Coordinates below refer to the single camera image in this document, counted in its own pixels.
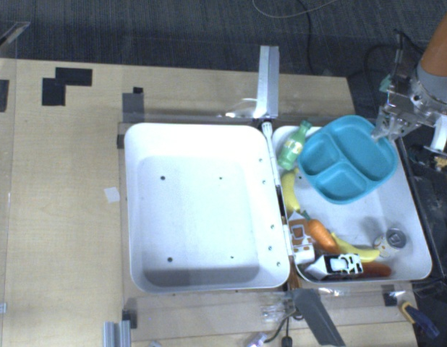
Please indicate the white plastic tray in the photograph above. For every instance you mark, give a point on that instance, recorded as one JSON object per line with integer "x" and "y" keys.
{"x": 357, "y": 215}
{"x": 198, "y": 208}

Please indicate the small silver can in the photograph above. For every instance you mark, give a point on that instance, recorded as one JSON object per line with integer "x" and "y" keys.
{"x": 391, "y": 242}

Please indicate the white and brown carton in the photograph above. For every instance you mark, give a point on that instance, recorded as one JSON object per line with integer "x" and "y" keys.
{"x": 299, "y": 235}

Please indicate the orange carrot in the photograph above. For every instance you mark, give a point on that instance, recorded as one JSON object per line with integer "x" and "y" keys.
{"x": 322, "y": 236}

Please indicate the red sausage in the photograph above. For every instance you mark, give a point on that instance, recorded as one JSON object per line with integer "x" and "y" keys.
{"x": 377, "y": 269}

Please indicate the blue divided plate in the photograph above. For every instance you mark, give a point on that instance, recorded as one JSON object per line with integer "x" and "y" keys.
{"x": 339, "y": 157}

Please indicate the black and white carton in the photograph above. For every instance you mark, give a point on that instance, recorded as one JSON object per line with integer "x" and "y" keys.
{"x": 335, "y": 266}

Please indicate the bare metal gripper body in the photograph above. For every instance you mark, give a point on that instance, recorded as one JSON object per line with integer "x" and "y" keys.
{"x": 411, "y": 107}

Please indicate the yellow banana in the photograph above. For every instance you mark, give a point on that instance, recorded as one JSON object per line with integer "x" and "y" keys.
{"x": 289, "y": 190}
{"x": 359, "y": 252}

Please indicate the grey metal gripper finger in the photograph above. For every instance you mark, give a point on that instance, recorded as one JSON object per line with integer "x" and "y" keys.
{"x": 397, "y": 130}
{"x": 379, "y": 128}

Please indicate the green bottle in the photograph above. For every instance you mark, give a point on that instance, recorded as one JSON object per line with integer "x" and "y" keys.
{"x": 291, "y": 148}

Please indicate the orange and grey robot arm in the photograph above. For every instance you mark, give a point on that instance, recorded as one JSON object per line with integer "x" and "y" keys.
{"x": 440, "y": 45}

